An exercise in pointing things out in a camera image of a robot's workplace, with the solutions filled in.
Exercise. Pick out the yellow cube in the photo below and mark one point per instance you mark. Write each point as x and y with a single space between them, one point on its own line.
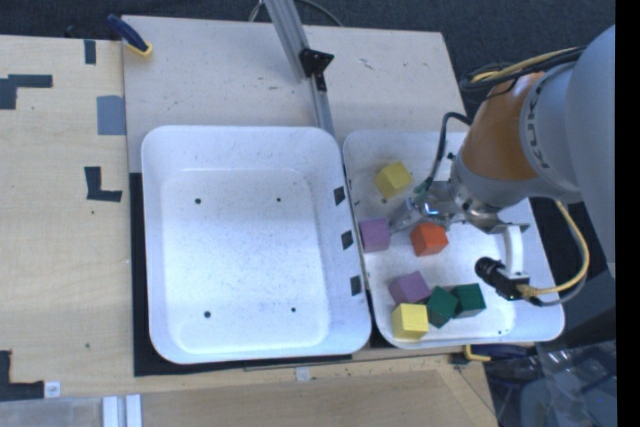
410 321
393 179

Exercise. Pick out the black cylinder on white bracket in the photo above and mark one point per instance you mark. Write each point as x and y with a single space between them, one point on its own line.
500 276

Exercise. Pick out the pale wood board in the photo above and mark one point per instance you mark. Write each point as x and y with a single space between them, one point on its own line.
225 75

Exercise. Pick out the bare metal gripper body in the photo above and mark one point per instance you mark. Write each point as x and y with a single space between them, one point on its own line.
452 205

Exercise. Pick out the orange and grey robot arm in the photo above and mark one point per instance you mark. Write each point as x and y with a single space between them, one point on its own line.
565 130

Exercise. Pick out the green cube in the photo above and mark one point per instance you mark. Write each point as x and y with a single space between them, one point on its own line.
470 300
442 306

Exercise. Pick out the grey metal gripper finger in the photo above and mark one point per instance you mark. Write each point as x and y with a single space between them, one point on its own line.
400 219
413 204

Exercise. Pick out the purple cube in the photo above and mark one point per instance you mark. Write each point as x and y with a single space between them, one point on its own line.
375 235
409 287

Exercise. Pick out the white plastic tray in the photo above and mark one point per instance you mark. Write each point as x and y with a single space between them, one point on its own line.
465 260
245 255

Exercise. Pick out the orange cube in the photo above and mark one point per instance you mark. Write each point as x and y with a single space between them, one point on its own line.
429 239

